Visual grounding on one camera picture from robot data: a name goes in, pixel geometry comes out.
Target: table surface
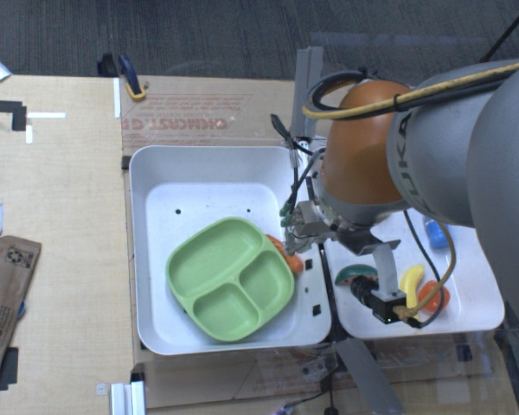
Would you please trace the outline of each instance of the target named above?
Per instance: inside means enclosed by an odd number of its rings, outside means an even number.
[[[3,235],[42,243],[11,346],[19,348],[17,383],[0,392],[0,415],[106,414],[110,383],[128,382],[133,327],[128,265],[122,131],[111,79],[14,75],[0,100],[22,101],[35,118],[33,143],[0,113],[0,201]],[[393,385],[408,413],[426,413],[444,395],[463,395],[441,413],[518,413],[499,350],[494,373],[468,380]],[[166,414],[273,413],[292,396],[150,410]],[[337,392],[340,413],[370,413],[362,397]],[[322,413],[328,400],[301,405]]]

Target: green plastic plate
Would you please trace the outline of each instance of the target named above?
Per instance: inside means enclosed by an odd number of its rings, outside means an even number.
[[[291,300],[294,276],[283,256],[251,221],[229,217],[182,243],[166,266],[171,292],[206,334],[240,340]]]

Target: black cable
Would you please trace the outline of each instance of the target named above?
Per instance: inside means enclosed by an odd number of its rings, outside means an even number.
[[[294,182],[294,185],[292,186],[291,196],[286,201],[287,203],[289,203],[291,205],[290,210],[289,210],[290,214],[292,214],[292,212],[294,212],[294,208],[296,207],[296,199],[298,198],[298,190],[300,189],[300,186],[302,186],[302,183],[304,182],[305,178],[307,177],[308,172],[310,172],[310,169],[313,166],[313,163],[324,152],[325,152],[325,148],[319,148],[315,152],[313,152],[313,154],[310,157],[310,161],[308,162],[307,166],[305,167],[304,172],[302,172],[302,175],[300,176],[299,180],[297,182]]]
[[[436,281],[440,281],[439,272],[436,270],[436,267],[435,267],[433,261],[431,260],[431,257],[429,257],[429,254],[426,253],[425,247],[423,246],[423,244],[421,243],[421,241],[419,239],[419,235],[417,235],[417,232],[415,232],[415,228],[413,227],[413,223],[409,217],[409,212],[407,211],[407,209],[404,209],[404,216],[406,217],[407,226],[409,227],[409,230],[411,231],[411,233],[413,235],[413,239],[415,239],[415,243],[417,243],[417,246],[421,250],[421,253],[423,254],[423,256],[425,257],[426,262],[429,264],[429,266],[431,266],[431,270],[432,270],[432,273],[434,274],[434,277],[436,277]],[[415,322],[408,322],[408,323],[414,323],[415,328],[418,328],[418,329],[424,328],[425,326],[428,326],[431,322],[433,322],[437,316],[439,316],[443,307],[444,307],[444,291],[440,290],[439,307],[434,311],[434,313],[431,316],[429,316],[426,319],[426,321],[418,322],[419,324],[416,323],[417,320],[415,320]]]
[[[517,27],[519,24],[519,15],[517,18],[510,24],[510,26],[505,30],[505,32],[502,34],[502,36],[497,40],[497,42],[490,48],[490,51],[488,51],[481,60],[479,60],[479,63],[486,63],[490,60],[490,57],[494,55],[494,53],[502,46],[502,43],[505,42],[505,40],[509,37],[509,35],[513,32],[513,30]]]
[[[332,392],[332,380],[329,381],[329,398],[330,398],[330,408],[334,409],[335,408],[335,398],[334,398],[334,395]]]
[[[304,398],[304,399],[297,399],[296,401],[291,401],[290,403],[286,403],[285,405],[283,405],[278,411],[277,411],[277,415],[286,415],[288,412],[289,409],[293,409],[294,407],[296,407],[297,405],[301,405],[302,403],[305,403],[307,401],[312,401],[313,399],[315,398],[319,398],[321,397],[322,395],[325,395],[328,391],[322,391],[320,393],[317,393],[315,395],[313,395],[312,397],[309,397],[309,398]]]
[[[349,338],[348,332],[343,327],[338,316],[338,308],[336,306],[335,289],[332,285],[332,277],[330,275],[329,260],[327,259],[327,252],[323,243],[317,243],[319,250],[319,259],[321,260],[321,267],[323,269],[323,277],[325,280],[325,289],[327,291],[327,299],[329,300],[330,312],[330,332],[328,337],[332,342],[341,342]]]
[[[366,73],[362,71],[341,71],[338,73],[331,73],[323,77],[312,89],[310,89],[307,100],[311,99],[311,103],[321,109],[322,111],[336,111],[339,108],[327,106],[321,103],[321,99],[328,93],[330,89],[333,89],[339,85],[350,85],[352,83],[359,83],[365,80]]]
[[[500,73],[496,75],[490,75],[489,77],[482,79],[478,82],[469,83],[458,88],[449,89],[447,91],[443,91],[442,93],[436,93],[432,95],[428,95],[426,97],[418,98],[412,101],[408,101],[406,103],[397,104],[394,103],[393,106],[378,109],[372,112],[366,112],[363,114],[358,114],[345,118],[335,118],[335,121],[347,121],[347,120],[359,120],[362,118],[375,117],[378,115],[388,114],[396,111],[408,111],[413,109],[414,107],[418,107],[421,105],[433,105],[437,103],[443,103],[449,101],[451,99],[460,99],[463,97],[468,97],[471,95],[475,95],[477,93],[484,93],[494,89],[497,89],[514,71],[509,73]],[[317,98],[321,98],[324,96],[324,93],[317,94],[316,98],[311,95],[308,97],[308,101],[306,106],[318,112],[336,112],[341,111],[342,108],[327,106],[317,101]]]
[[[286,144],[288,144],[288,147],[291,150],[301,150],[307,155],[312,155],[313,152],[306,149],[301,144],[297,143],[293,138],[291,133],[285,128],[285,125],[282,121],[280,121],[279,116],[275,114],[271,114],[271,124],[275,131],[279,133],[279,135],[286,141]]]
[[[290,148],[290,151],[292,152],[294,147],[294,141],[292,140],[292,136],[290,132],[285,128],[283,125],[283,122],[280,121],[279,116],[275,114],[271,114],[271,124],[275,131],[279,133],[279,135],[286,141],[286,144]],[[294,210],[294,205],[296,205],[296,199],[298,197],[298,167],[293,168],[294,171],[294,183],[291,187],[291,195],[286,201],[290,205],[290,214],[292,214]]]

